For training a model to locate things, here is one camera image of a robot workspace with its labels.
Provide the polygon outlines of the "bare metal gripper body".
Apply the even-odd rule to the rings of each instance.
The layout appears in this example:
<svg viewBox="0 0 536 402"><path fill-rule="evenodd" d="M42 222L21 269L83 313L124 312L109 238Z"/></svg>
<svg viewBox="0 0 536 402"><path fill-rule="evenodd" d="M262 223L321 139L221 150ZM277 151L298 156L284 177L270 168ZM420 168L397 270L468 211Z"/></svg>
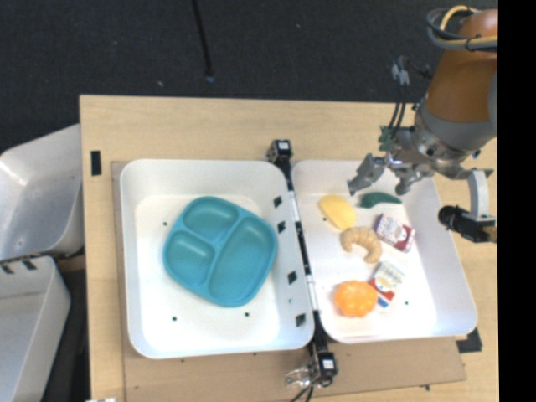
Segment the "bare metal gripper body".
<svg viewBox="0 0 536 402"><path fill-rule="evenodd" d="M461 165L469 152L450 147L427 128L388 130L385 151L387 167L400 178L439 173L449 179L466 179L472 172Z"/></svg>

